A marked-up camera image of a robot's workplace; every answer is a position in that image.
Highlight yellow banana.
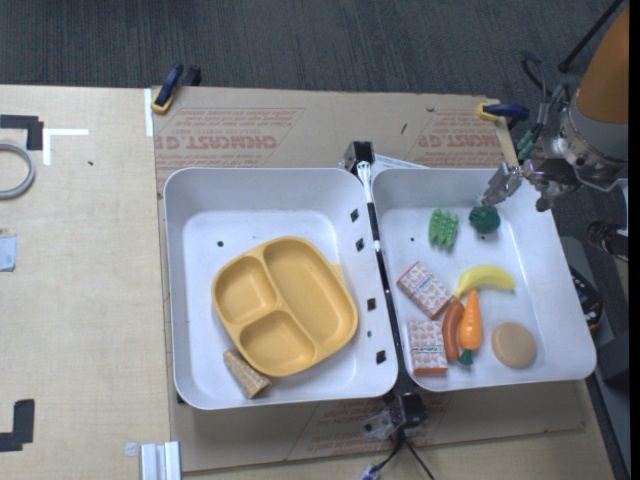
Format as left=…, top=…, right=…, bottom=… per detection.
left=453, top=264, right=517, bottom=300

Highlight orange carrot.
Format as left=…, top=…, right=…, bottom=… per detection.
left=457, top=288, right=484, bottom=367

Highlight yellow divided plate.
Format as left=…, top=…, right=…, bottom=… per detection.
left=211, top=235, right=360, bottom=379

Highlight tan round biscuit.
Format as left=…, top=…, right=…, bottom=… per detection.
left=490, top=322, right=538, bottom=370

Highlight green broccoli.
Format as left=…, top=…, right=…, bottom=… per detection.
left=468, top=204, right=502, bottom=235

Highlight orange and white carton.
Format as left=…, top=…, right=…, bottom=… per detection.
left=405, top=319, right=449, bottom=377
left=395, top=261, right=454, bottom=321

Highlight tan waffle cone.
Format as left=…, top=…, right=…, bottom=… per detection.
left=222, top=349, right=272, bottom=400

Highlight thin black and white rod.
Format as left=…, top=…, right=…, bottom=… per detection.
left=357, top=161, right=406, bottom=397

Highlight white plastic tray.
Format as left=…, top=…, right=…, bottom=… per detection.
left=371, top=166, right=598, bottom=393
left=163, top=166, right=400, bottom=412

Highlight black block with thin wires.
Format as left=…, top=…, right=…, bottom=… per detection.
left=343, top=140, right=375, bottom=172
left=362, top=391, right=430, bottom=439

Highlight brown sausage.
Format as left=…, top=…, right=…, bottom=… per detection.
left=441, top=299, right=466, bottom=364

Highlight black cylinder on white bracket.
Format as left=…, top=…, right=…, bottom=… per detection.
left=586, top=177, right=630, bottom=264

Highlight green grapes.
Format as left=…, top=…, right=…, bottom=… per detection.
left=428, top=207, right=460, bottom=247

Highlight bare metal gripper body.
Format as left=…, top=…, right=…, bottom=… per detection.
left=522, top=117, right=629, bottom=192

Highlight brown cardboard board red print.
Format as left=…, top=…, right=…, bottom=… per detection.
left=151, top=85, right=586, bottom=474

